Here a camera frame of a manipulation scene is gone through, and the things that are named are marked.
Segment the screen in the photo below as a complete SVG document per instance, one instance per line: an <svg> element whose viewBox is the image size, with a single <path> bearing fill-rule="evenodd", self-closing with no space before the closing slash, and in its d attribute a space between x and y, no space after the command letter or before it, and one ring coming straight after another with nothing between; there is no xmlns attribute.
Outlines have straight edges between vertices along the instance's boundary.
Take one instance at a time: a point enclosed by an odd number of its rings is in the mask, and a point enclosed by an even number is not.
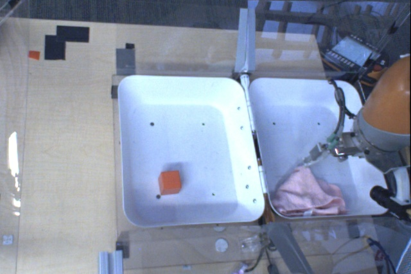
<svg viewBox="0 0 411 274"><path fill-rule="evenodd" d="M350 37L342 39L334 46L333 51L359 66L362 66L372 53L371 48Z"/></svg>

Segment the orange square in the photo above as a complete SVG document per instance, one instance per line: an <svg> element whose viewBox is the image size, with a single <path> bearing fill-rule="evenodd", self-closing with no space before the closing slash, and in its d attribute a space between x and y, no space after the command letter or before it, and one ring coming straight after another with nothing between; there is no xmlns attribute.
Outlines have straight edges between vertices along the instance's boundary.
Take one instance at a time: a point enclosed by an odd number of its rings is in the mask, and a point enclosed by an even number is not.
<svg viewBox="0 0 411 274"><path fill-rule="evenodd" d="M181 190L181 179L178 170L163 171L159 177L161 195L177 194Z"/></svg>
<svg viewBox="0 0 411 274"><path fill-rule="evenodd" d="M40 60L40 52L39 51L29 51L28 57L34 60Z"/></svg>

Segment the white plastic tray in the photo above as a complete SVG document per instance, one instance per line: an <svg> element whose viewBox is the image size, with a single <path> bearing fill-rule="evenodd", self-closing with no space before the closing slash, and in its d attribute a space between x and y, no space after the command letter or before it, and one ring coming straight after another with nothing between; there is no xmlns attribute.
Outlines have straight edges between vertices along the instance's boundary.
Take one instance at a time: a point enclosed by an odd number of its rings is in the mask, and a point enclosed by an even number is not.
<svg viewBox="0 0 411 274"><path fill-rule="evenodd" d="M362 104L353 86L338 81L347 108L357 113ZM318 142L325 142L338 121L334 88L326 80L260 78L251 83L250 98L261 159L271 197L299 161ZM345 120L345 131L352 120ZM348 216L383 214L370 196L375 185L386 187L383 174L364 159L344 162L328 156L310 167L317 178L341 188Z"/></svg>
<svg viewBox="0 0 411 274"><path fill-rule="evenodd" d="M242 87L227 78L129 76L118 89L123 206L141 227L254 221L264 209ZM182 189L157 198L161 171Z"/></svg>

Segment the wooden surface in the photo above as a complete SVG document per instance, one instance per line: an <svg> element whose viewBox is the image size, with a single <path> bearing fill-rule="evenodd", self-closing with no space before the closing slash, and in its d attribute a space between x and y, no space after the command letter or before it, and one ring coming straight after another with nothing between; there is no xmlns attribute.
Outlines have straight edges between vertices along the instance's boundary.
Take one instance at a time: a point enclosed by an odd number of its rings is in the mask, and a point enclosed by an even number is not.
<svg viewBox="0 0 411 274"><path fill-rule="evenodd" d="M66 61L45 61L44 36L55 35L58 24L89 26L90 42L67 43ZM114 165L113 127L116 125L110 88L116 72L116 48L124 47L125 42L136 44L137 64L149 63L155 69L155 61L159 61L175 67L176 61L183 58L185 65L190 66L194 56L198 59L194 63L200 67L203 65L200 59L208 58L205 67L217 65L222 68L222 74L228 74L227 68L234 63L236 33L30 22L30 50L41 54L39 61L29 61L28 68L18 274L97 273L98 253L114 251L116 207L120 207L121 202L116 202L116 197L119 198ZM173 54L178 56L171 60ZM306 243L305 249L310 248L311 243ZM369 252L362 254L363 259L370 259ZM288 273L278 252L272 257L280 272ZM308 260L329 269L336 261L318 253L311 253ZM126 273L231 273L237 264L219 262ZM253 273L266 273L267 264L264 257Z"/></svg>

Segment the pink towel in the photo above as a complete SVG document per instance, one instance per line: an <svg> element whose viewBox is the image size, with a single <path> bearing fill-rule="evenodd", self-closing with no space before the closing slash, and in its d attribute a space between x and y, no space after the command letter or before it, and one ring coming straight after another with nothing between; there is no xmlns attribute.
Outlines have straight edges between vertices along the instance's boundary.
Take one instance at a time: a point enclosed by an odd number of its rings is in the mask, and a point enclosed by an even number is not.
<svg viewBox="0 0 411 274"><path fill-rule="evenodd" d="M297 167L278 188L273 206L285 216L345 214L341 190L317 180L308 167Z"/></svg>

